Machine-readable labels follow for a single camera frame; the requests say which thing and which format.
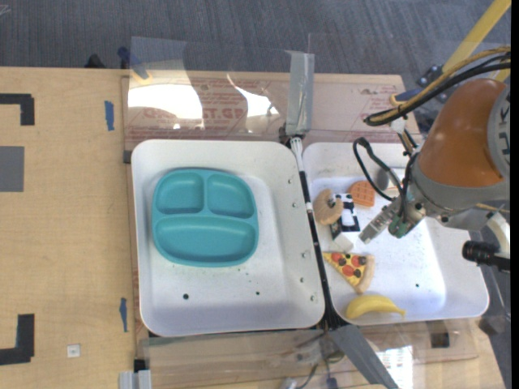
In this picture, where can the yellow banana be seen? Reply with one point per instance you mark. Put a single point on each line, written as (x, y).
(371, 305)

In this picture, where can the teal divided plate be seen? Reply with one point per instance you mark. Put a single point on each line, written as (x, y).
(204, 233)

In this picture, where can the pizza slice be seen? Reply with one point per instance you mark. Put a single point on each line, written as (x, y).
(352, 268)

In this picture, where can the white plastic tray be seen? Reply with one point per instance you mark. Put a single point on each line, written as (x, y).
(425, 274)
(227, 298)

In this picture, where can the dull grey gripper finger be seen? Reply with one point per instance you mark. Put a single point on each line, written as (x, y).
(375, 227)

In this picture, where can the tan doughnut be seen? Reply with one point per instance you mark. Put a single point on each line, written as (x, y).
(324, 213)

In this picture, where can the black and white carton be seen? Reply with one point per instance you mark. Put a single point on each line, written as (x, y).
(348, 217)

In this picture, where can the black cylinder on white bracket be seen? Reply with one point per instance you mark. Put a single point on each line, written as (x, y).
(480, 253)

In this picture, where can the orange waffle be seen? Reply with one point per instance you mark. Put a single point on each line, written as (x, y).
(363, 193)

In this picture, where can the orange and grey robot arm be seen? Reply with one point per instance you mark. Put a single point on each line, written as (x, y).
(458, 144)

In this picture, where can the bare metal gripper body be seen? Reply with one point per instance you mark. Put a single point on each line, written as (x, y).
(416, 212)

